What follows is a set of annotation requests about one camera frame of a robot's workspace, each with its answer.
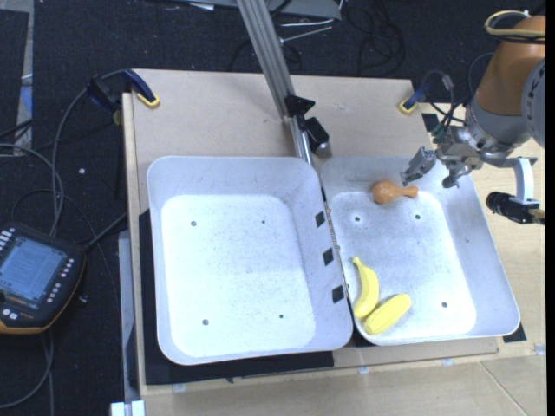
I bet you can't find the pale wood board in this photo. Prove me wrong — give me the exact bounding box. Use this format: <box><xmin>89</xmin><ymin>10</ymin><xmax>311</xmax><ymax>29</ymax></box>
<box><xmin>122</xmin><ymin>68</ymin><xmax>500</xmax><ymax>400</ymax></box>

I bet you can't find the yellow corn cob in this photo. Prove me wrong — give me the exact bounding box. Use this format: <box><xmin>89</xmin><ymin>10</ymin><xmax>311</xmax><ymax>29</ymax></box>
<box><xmin>363</xmin><ymin>293</ymin><xmax>413</xmax><ymax>336</ymax></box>

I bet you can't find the black cylinder on white bracket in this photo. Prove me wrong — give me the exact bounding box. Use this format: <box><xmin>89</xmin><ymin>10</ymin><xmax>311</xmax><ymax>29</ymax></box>
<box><xmin>485</xmin><ymin>156</ymin><xmax>545</xmax><ymax>225</ymax></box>

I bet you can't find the yellow banana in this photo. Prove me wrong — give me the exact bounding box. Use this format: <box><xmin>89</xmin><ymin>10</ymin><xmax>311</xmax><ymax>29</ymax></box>
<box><xmin>351</xmin><ymin>256</ymin><xmax>381</xmax><ymax>319</ymax></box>

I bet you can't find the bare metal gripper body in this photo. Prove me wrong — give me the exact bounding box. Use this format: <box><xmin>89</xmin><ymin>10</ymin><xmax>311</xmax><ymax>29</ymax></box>
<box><xmin>434</xmin><ymin>124</ymin><xmax>522</xmax><ymax>170</ymax></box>

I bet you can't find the black block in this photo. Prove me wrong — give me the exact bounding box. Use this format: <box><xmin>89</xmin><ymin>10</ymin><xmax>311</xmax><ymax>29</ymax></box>
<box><xmin>303</xmin><ymin>116</ymin><xmax>331</xmax><ymax>155</ymax></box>

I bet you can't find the brown toy chicken drumstick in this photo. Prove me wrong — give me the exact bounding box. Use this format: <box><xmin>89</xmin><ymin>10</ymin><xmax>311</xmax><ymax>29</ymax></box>
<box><xmin>371</xmin><ymin>179</ymin><xmax>420</xmax><ymax>205</ymax></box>

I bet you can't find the white plastic tray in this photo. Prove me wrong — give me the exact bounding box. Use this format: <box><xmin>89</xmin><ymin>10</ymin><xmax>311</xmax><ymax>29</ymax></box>
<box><xmin>146</xmin><ymin>155</ymin><xmax>354</xmax><ymax>367</ymax></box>
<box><xmin>319</xmin><ymin>156</ymin><xmax>522</xmax><ymax>348</ymax></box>

